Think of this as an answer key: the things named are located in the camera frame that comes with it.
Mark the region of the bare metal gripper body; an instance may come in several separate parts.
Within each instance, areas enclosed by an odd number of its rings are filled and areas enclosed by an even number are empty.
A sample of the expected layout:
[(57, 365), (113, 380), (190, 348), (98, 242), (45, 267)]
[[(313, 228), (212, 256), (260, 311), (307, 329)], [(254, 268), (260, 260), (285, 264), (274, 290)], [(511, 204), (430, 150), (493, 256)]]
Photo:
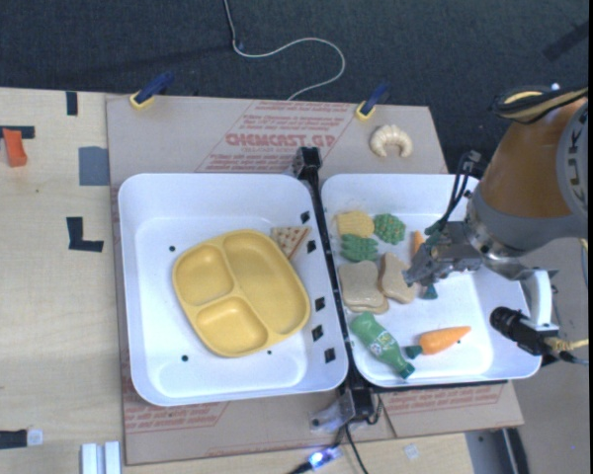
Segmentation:
[(482, 223), (438, 221), (426, 229), (426, 236), (427, 280), (475, 272), (481, 267), (509, 280), (530, 277), (530, 269), (519, 260), (524, 252), (493, 238)]

